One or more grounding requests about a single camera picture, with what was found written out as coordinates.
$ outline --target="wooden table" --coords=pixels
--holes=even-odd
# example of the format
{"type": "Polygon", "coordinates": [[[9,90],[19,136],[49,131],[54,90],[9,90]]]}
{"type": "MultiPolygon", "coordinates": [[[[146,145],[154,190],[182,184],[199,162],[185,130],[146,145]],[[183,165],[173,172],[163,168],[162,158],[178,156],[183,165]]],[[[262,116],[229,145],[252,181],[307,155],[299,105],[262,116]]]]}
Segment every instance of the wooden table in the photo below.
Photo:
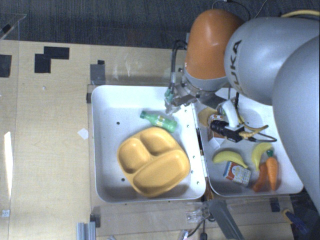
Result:
{"type": "MultiPolygon", "coordinates": [[[[9,217],[0,218],[0,239],[76,239],[77,223],[88,223],[92,209],[89,140],[78,134],[81,129],[88,130],[90,64],[105,61],[109,84],[156,79],[158,85],[164,85],[170,77],[170,50],[3,40],[0,54],[12,55],[10,77],[0,78],[0,108],[5,111],[0,113],[5,117],[0,121],[0,133],[13,127],[14,143],[11,200],[6,176],[3,171],[0,175],[0,208],[10,209],[9,217]],[[52,59],[51,73],[35,73],[35,54],[43,54],[44,46],[68,47],[69,59],[52,59]]],[[[183,65],[184,56],[178,53],[177,65],[183,65]]],[[[2,152],[0,155],[2,169],[2,152]]],[[[289,197],[279,200],[281,209],[292,209],[289,197]]],[[[271,212],[268,202],[237,200],[229,204],[244,237],[294,239],[290,225],[279,212],[271,212]]],[[[180,233],[171,229],[158,232],[156,224],[149,230],[154,232],[132,233],[124,224],[124,215],[117,218],[113,220],[118,226],[117,240],[176,240],[180,233]]],[[[176,223],[185,221],[186,217],[180,217],[176,223]]],[[[225,239],[216,222],[206,225],[208,239],[225,239]]],[[[108,232],[97,239],[108,239],[108,232]]]]}

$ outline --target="toy carrot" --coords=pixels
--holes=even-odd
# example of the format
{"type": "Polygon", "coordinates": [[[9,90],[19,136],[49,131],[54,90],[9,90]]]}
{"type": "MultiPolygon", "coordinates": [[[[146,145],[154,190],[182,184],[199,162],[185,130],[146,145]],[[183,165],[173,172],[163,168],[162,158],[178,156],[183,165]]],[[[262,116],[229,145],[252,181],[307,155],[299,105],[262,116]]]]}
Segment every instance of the toy carrot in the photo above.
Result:
{"type": "Polygon", "coordinates": [[[269,183],[272,190],[276,190],[278,176],[278,161],[273,157],[273,151],[266,152],[268,159],[265,161],[269,183]]]}
{"type": "Polygon", "coordinates": [[[253,185],[252,189],[254,190],[254,192],[259,192],[260,189],[264,186],[264,184],[266,183],[266,179],[267,179],[267,165],[266,163],[262,163],[259,165],[259,178],[257,179],[257,181],[255,182],[255,184],[253,185]]]}

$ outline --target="bottle cap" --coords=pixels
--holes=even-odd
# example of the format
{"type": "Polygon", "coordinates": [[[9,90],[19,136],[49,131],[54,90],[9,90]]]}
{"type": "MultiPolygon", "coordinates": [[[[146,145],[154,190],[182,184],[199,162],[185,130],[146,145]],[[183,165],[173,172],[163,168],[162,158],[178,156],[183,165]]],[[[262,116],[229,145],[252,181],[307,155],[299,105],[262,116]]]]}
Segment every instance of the bottle cap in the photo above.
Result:
{"type": "Polygon", "coordinates": [[[146,117],[147,112],[146,111],[142,111],[140,118],[144,119],[146,117]]]}

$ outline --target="green bottle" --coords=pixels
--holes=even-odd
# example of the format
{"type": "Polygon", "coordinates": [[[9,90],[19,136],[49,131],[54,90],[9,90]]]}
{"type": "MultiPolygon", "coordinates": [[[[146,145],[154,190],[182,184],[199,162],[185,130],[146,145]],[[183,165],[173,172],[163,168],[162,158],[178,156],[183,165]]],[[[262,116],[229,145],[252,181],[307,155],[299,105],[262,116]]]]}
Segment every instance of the green bottle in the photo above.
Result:
{"type": "Polygon", "coordinates": [[[164,118],[159,114],[150,114],[146,111],[142,111],[140,118],[147,119],[153,126],[164,128],[171,133],[173,133],[177,127],[177,122],[175,120],[164,118]]]}

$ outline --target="banana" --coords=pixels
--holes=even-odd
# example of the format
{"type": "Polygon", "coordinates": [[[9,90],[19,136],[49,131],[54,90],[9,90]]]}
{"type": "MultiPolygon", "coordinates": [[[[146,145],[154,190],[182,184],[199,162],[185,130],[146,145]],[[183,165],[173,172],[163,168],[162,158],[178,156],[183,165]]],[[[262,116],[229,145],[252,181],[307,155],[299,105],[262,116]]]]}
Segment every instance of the banana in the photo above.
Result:
{"type": "Polygon", "coordinates": [[[251,160],[255,166],[256,171],[259,171],[259,164],[262,154],[270,150],[271,148],[272,145],[269,142],[262,142],[254,147],[251,155],[251,160]]]}
{"type": "Polygon", "coordinates": [[[228,150],[221,151],[218,154],[216,154],[212,159],[213,163],[221,163],[223,161],[235,162],[238,165],[243,166],[244,168],[248,168],[248,166],[245,164],[244,160],[242,159],[241,155],[233,151],[228,151],[228,150]]]}

